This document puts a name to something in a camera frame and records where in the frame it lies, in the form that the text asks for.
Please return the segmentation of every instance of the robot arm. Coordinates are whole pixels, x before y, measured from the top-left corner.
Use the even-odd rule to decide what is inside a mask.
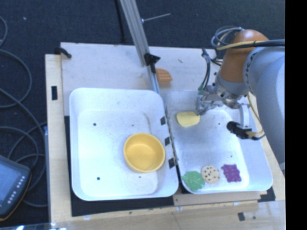
[[[268,38],[254,30],[241,30],[232,45],[250,41],[266,42]],[[215,85],[207,86],[198,98],[196,113],[203,115],[220,103],[242,108],[238,100],[248,92],[257,98],[263,130],[277,161],[284,165],[284,46],[227,49]]]

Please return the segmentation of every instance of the orange object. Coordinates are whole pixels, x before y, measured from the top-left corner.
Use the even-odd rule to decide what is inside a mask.
[[[267,40],[268,38],[258,31],[244,30],[238,32],[231,43]],[[227,49],[221,65],[221,77],[231,82],[243,82],[243,65],[247,56],[254,48],[255,47]]]
[[[167,70],[164,70],[162,68],[156,68],[155,69],[158,82],[170,82],[173,80],[171,74]]]

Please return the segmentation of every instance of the green cookie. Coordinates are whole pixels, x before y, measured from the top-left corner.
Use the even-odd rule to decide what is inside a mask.
[[[182,179],[192,191],[197,191],[205,185],[203,177],[197,171],[190,171],[185,173],[185,175],[182,176]]]

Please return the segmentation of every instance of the metal bracket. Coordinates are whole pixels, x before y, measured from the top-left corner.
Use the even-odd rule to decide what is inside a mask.
[[[154,55],[151,55],[149,53],[146,53],[144,55],[144,59],[145,59],[145,62],[146,62],[146,65],[147,66],[150,66],[150,70],[152,73],[155,73],[155,63],[158,62],[158,60],[160,59],[160,57],[158,56],[154,56]]]
[[[223,106],[222,98],[215,93],[214,86],[208,85],[202,96],[196,100],[195,113],[204,115],[207,111]]]

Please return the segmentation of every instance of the sink basin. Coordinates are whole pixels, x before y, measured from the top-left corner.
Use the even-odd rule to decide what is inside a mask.
[[[194,111],[196,91],[174,91],[165,97],[170,130],[176,150],[181,176],[187,172],[201,172],[204,166],[214,166],[219,170],[218,183],[206,183],[193,194],[225,193],[239,191],[265,191],[272,185],[272,174],[260,140],[240,139],[230,133],[226,125],[230,121],[240,123],[239,109],[225,105],[209,110],[198,124],[181,126],[176,120],[177,113]],[[249,126],[256,130],[252,114],[248,110]],[[240,181],[228,182],[222,167],[230,165],[239,170]]]
[[[154,172],[132,170],[123,149],[135,133],[157,137],[165,161]],[[82,200],[167,197],[178,188],[164,103],[150,90],[78,88],[70,95],[71,179]]]

